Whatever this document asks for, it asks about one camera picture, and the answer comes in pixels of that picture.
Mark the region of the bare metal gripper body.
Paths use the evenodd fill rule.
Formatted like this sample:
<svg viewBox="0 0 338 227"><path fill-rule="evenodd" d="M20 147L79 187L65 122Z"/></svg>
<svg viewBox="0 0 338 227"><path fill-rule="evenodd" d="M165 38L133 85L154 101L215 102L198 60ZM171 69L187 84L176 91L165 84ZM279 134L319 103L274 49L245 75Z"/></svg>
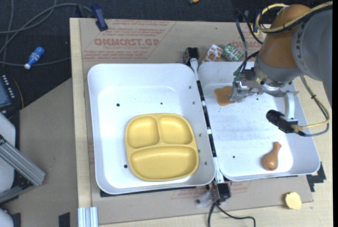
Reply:
<svg viewBox="0 0 338 227"><path fill-rule="evenodd" d="M240 89L243 98L263 93L282 97L286 93L282 88L291 82L291 71L287 69L272 69L267 72L262 69L237 69L233 76L232 87Z"/></svg>

